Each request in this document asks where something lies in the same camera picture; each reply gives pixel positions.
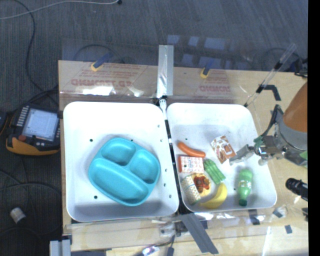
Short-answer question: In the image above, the white and brown carton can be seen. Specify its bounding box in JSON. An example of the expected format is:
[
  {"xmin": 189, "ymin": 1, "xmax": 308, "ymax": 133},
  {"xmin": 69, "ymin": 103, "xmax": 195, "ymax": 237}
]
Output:
[{"xmin": 210, "ymin": 135, "xmax": 237, "ymax": 165}]

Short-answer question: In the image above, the white plastic tray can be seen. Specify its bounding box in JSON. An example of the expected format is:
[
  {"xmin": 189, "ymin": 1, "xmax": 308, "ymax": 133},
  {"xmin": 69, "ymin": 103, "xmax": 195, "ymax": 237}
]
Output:
[
  {"xmin": 165, "ymin": 102, "xmax": 278, "ymax": 214},
  {"xmin": 62, "ymin": 100, "xmax": 181, "ymax": 223}
]

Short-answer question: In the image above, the yellow banana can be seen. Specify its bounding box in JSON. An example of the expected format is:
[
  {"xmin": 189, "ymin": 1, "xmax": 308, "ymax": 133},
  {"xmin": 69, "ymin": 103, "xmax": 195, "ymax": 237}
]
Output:
[{"xmin": 199, "ymin": 182, "xmax": 229, "ymax": 210}]

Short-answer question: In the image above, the green asparagus bundle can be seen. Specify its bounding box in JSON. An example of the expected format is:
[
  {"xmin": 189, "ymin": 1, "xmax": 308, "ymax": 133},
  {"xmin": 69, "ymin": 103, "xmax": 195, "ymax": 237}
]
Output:
[{"xmin": 203, "ymin": 158, "xmax": 227, "ymax": 185}]

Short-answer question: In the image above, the orange sausage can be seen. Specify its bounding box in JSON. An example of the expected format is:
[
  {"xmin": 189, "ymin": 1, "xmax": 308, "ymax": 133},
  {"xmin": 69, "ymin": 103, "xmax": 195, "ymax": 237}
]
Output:
[{"xmin": 177, "ymin": 141, "xmax": 207, "ymax": 159}]

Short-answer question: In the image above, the black cylinder on white bracket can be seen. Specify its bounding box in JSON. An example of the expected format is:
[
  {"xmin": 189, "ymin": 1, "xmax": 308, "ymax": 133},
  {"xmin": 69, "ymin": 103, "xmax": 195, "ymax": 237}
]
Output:
[{"xmin": 285, "ymin": 177, "xmax": 309, "ymax": 202}]

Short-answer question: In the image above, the pizza slice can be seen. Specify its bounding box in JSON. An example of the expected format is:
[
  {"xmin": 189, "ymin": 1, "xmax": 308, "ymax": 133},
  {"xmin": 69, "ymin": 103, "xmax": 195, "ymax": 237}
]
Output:
[{"xmin": 190, "ymin": 172, "xmax": 212, "ymax": 197}]

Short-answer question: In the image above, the brown cardboard board red print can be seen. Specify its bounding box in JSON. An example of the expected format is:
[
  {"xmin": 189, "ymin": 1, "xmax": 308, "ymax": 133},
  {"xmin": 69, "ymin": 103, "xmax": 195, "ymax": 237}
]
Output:
[{"xmin": 57, "ymin": 59, "xmax": 277, "ymax": 237}]

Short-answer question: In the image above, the orange and white carton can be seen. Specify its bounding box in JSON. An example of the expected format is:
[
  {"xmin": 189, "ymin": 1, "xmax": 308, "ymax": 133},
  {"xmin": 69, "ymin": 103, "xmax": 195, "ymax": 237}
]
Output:
[{"xmin": 177, "ymin": 155, "xmax": 205, "ymax": 174}]

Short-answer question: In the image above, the green plastic bottle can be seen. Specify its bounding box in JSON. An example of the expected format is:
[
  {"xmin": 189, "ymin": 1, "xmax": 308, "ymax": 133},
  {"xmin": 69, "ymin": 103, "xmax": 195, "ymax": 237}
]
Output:
[{"xmin": 236, "ymin": 168, "xmax": 254, "ymax": 207}]

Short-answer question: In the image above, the white patterned packet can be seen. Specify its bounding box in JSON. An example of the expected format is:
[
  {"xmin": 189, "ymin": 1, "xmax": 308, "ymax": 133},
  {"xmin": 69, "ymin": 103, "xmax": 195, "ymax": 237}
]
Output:
[{"xmin": 180, "ymin": 175, "xmax": 202, "ymax": 206}]

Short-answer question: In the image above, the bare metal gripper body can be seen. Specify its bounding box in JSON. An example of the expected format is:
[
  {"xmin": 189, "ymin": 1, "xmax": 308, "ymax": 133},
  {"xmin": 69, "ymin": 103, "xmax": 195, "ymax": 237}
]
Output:
[{"xmin": 253, "ymin": 134, "xmax": 288, "ymax": 161}]

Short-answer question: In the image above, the blue divided plate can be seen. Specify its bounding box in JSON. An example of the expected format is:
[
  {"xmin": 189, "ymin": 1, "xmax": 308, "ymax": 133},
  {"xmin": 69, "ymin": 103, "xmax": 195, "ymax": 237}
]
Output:
[{"xmin": 87, "ymin": 137, "xmax": 162, "ymax": 207}]

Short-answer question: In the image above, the small grey metal cylinder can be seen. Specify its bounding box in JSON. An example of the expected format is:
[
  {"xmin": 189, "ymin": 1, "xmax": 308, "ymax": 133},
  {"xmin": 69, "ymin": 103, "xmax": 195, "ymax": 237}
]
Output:
[{"xmin": 9, "ymin": 206, "xmax": 27, "ymax": 224}]

